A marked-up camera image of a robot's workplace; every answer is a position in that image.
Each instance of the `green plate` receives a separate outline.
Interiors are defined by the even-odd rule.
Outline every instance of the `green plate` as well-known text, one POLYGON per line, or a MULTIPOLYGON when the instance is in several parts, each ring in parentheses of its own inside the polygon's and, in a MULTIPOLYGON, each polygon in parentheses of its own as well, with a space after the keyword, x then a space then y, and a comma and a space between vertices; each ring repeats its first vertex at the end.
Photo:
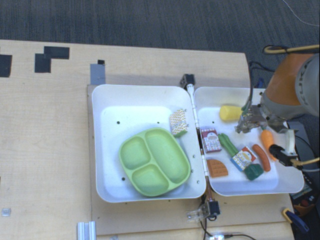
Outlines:
POLYGON ((119 159, 135 189, 147 197, 177 188, 191 172, 183 149, 163 128, 151 128, 127 139, 120 147, 119 159))

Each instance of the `table surface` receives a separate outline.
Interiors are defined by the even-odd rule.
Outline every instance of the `table surface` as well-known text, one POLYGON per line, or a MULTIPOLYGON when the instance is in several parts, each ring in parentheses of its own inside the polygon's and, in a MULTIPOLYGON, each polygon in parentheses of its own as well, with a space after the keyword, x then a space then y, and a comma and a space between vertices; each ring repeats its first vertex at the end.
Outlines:
MULTIPOLYGON (((249 87, 243 53, 0 40, 0 54, 12 55, 10 77, 0 77, 0 209, 11 208, 0 217, 0 239, 76 239, 77 223, 92 220, 90 64, 105 61, 108 84, 177 86, 183 74, 195 74, 196 87, 249 87), (35 54, 44 46, 69 47, 70 57, 52 59, 51 73, 35 73, 35 54)), ((292 208, 288 194, 231 198, 229 205, 217 199, 224 212, 220 223, 208 225, 210 232, 294 239, 281 216, 292 208), (233 216, 241 223, 230 225, 233 216)), ((118 220, 114 232, 125 222, 118 220)), ((118 239, 203 237, 199 225, 141 231, 117 233, 118 239)))

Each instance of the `orange carrot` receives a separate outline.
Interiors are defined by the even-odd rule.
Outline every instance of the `orange carrot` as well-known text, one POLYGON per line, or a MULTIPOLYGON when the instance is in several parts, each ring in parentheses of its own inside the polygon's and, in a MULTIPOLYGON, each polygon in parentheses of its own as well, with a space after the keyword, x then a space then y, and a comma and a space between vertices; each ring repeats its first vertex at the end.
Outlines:
POLYGON ((267 154, 264 152, 264 150, 258 144, 254 144, 252 146, 252 150, 260 158, 264 171, 265 172, 269 172, 271 170, 271 166, 270 166, 270 162, 269 162, 269 159, 267 157, 267 154))
POLYGON ((269 157, 270 157, 273 161, 276 161, 277 159, 276 159, 272 154, 270 154, 270 152, 269 152, 270 146, 271 146, 272 144, 275 144, 275 142, 274 142, 274 137, 273 137, 271 131, 264 129, 264 130, 261 132, 261 140, 262 140, 263 146, 265 147, 265 149, 266 149, 267 154, 269 155, 269 157))

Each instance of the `white plastic tray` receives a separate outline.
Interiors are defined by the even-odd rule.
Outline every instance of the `white plastic tray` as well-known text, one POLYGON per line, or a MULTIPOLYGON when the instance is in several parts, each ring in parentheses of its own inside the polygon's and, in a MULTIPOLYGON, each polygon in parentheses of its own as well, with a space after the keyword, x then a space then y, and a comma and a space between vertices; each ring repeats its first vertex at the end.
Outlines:
MULTIPOLYGON (((254 89, 253 104, 260 102, 259 93, 262 89, 254 89)), ((247 88, 229 87, 200 87, 194 93, 194 102, 199 121, 199 126, 214 127, 218 134, 225 133, 238 150, 244 146, 252 147, 260 141, 261 129, 252 129, 249 133, 237 133, 235 126, 237 121, 224 122, 219 117, 222 105, 233 105, 242 107, 249 96, 247 88)), ((284 134, 272 132, 275 144, 285 147, 286 138, 284 134)), ((228 176, 210 178, 210 184, 214 191, 223 196, 241 196, 258 194, 296 193, 304 186, 302 173, 293 168, 285 167, 278 161, 270 161, 271 171, 264 172, 257 179, 250 181, 243 172, 240 172, 230 161, 230 155, 222 149, 220 152, 206 154, 206 159, 217 159, 225 164, 228 176)))
POLYGON ((110 203, 145 200, 194 199, 206 189, 195 119, 188 93, 174 86, 99 85, 92 93, 95 138, 96 189, 110 203), (157 197, 135 190, 123 170, 118 151, 121 144, 144 130, 161 127, 170 131, 169 116, 186 110, 189 130, 177 141, 191 165, 189 179, 157 197))

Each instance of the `blue handle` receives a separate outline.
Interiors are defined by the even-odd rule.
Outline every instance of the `blue handle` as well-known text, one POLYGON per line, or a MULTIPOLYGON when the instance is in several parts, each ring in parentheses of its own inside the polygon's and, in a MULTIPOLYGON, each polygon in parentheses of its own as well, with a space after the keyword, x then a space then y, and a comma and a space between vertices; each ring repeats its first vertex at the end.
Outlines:
POLYGON ((310 230, 307 224, 299 218, 299 216, 295 215, 291 211, 287 211, 285 214, 290 218, 290 220, 292 220, 292 223, 299 228, 301 233, 306 234, 310 230))

